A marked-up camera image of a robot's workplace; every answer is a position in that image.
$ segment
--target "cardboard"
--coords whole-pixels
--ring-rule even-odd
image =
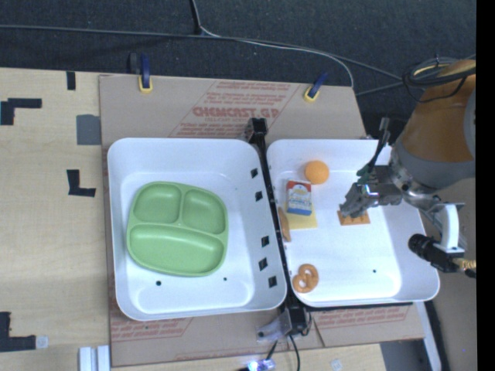
[[[308,104],[302,98],[307,86],[153,77],[153,91],[143,94],[139,91],[136,75],[100,76],[112,366],[266,353],[271,343],[258,342],[256,328],[271,322],[278,311],[153,323],[126,318],[114,299],[106,161],[110,145],[128,137],[241,138],[250,117],[267,119],[268,144],[279,138],[360,138],[365,135],[352,89],[324,86],[319,98]],[[298,338],[298,349],[421,338],[421,325],[414,316],[414,308],[400,308],[401,317],[392,321],[389,318],[394,317],[393,311],[389,311],[389,318],[376,320],[374,330],[383,330],[381,334],[373,336],[372,331],[364,334],[370,328],[369,323],[356,322],[340,327],[333,339],[329,338],[332,335],[328,327],[329,316],[313,312],[314,326],[306,337]],[[277,351],[289,349],[286,342],[277,347]]]

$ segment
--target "brown donut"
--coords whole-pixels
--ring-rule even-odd
[[[309,293],[318,284],[318,271],[314,265],[303,264],[292,278],[292,286],[298,293]]]

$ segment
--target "small box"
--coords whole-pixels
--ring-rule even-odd
[[[311,207],[311,183],[301,180],[287,181],[287,213],[310,216]]]

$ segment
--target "hole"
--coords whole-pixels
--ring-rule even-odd
[[[274,287],[277,285],[277,277],[276,276],[272,276],[272,277],[269,277],[268,278],[268,286],[270,288]]]
[[[266,257],[258,263],[258,266],[260,267],[260,271],[263,271],[268,266]]]

